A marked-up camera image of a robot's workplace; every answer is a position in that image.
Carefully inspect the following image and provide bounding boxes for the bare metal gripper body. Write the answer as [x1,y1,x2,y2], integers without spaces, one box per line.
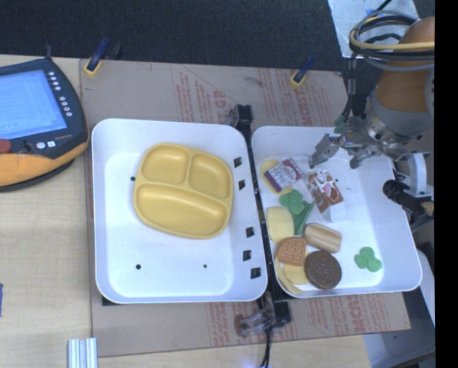
[330,113,420,161]

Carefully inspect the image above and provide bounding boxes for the purple and white packet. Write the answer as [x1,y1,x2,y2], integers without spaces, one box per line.
[263,157,304,194]

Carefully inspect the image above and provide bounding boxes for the pale yellow round toy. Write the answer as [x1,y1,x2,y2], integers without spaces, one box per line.
[260,159,293,196]

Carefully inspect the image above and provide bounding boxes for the white plastic tray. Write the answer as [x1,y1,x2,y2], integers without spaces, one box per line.
[90,118,269,305]
[250,125,424,300]

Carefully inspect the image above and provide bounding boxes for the green toy leaf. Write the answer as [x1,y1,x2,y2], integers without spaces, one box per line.
[292,201,316,236]

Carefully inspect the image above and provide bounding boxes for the thin black rod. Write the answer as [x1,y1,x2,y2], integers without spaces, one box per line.
[239,123,280,303]

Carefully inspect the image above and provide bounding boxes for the tan toy bread bun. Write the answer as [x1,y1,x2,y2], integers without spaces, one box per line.
[303,222,343,255]

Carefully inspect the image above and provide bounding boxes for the yellow toy potato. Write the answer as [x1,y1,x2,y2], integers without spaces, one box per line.
[266,205,296,245]

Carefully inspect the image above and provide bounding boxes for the orange toy waffle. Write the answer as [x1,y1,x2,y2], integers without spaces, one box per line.
[274,236,309,267]

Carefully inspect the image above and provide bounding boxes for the brown round biscuit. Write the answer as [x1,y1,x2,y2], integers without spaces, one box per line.
[303,250,343,291]

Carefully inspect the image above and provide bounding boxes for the pale yellow flat slice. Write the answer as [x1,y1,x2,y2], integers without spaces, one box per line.
[273,258,303,295]
[283,261,311,286]

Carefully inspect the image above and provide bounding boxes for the brown cardboard board red print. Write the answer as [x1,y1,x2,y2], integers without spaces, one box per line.
[79,58,413,358]

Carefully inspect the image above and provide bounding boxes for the yellow divided plate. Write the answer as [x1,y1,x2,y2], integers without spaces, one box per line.
[132,143,235,241]

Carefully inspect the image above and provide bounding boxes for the black cylinder on white bracket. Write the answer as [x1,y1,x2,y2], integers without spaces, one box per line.
[381,151,436,217]

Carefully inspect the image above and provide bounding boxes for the black block with thin wires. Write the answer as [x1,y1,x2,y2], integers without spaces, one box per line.
[227,104,254,128]
[265,300,293,327]

